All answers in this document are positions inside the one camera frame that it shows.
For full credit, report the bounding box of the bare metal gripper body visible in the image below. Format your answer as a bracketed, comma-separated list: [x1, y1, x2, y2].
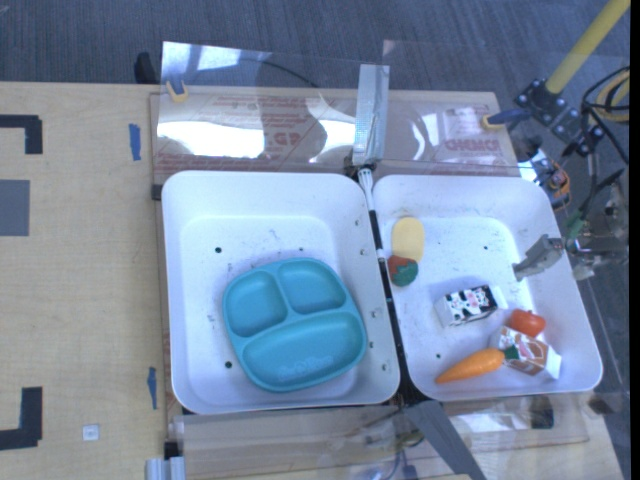
[564, 234, 629, 270]

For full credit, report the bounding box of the orange toy tomato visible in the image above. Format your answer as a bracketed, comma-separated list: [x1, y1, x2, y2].
[506, 308, 548, 340]

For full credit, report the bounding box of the white plastic tray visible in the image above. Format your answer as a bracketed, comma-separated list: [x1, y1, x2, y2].
[160, 169, 402, 416]
[371, 173, 605, 403]

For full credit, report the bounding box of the black and white milk carton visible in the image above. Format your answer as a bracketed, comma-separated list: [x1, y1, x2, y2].
[432, 284, 509, 329]

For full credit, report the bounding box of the orange and white carton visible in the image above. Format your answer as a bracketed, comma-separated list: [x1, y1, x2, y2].
[495, 325, 563, 382]

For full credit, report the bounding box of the orange carrot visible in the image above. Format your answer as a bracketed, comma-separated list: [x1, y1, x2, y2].
[433, 346, 521, 386]

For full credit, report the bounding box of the yellow oval toy food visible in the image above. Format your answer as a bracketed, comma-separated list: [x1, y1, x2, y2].
[390, 216, 427, 264]

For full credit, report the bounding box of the red and green toy fruit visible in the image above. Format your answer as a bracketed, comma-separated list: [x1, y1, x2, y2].
[386, 254, 420, 288]

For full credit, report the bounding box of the blue divided plate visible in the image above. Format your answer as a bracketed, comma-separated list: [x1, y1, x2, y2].
[221, 257, 369, 394]

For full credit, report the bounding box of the brown cardboard board red print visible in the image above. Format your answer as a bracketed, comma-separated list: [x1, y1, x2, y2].
[149, 89, 592, 450]

